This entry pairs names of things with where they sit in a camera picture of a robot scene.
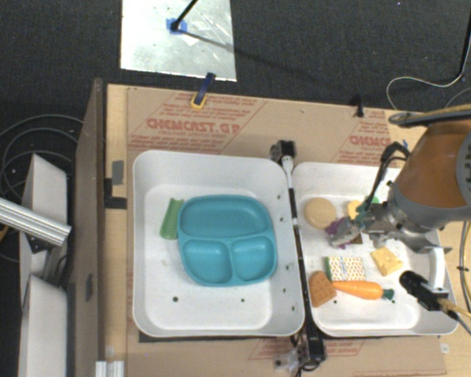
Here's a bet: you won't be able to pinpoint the round tan biscuit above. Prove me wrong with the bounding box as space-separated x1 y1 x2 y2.
303 196 339 230

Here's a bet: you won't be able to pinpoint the white patterned packet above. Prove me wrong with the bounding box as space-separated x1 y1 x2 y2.
324 254 368 283

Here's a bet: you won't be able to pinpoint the purple grapes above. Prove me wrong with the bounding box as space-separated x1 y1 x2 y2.
323 215 363 247

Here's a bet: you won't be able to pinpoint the yellow cheese wedge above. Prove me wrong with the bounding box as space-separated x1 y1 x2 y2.
368 246 407 279

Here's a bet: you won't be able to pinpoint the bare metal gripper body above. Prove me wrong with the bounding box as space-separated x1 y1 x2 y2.
361 201 410 249

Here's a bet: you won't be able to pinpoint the black cylinder on white bracket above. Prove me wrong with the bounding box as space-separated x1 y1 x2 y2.
397 244 454 312

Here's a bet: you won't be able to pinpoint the white plastic tray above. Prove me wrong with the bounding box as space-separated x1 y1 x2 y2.
282 160 468 345
123 148 315 346

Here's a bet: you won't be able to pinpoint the blue divided plate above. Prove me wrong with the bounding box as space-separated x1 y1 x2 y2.
173 192 281 290

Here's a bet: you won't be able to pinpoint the orange waffle biscuit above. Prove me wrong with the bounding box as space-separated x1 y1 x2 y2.
307 270 340 309

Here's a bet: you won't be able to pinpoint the orange carrot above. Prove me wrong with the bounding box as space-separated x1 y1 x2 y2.
330 278 397 303

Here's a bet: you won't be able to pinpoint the thin black and white rod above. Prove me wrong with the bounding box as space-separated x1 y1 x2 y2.
273 156 326 339

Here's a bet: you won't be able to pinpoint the small yellow toy food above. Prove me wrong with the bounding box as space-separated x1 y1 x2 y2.
345 199 366 220

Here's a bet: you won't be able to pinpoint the green toy vegetable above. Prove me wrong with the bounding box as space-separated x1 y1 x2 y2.
159 197 186 242

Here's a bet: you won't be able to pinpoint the brown cardboard board red print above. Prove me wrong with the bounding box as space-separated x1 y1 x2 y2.
112 86 462 377

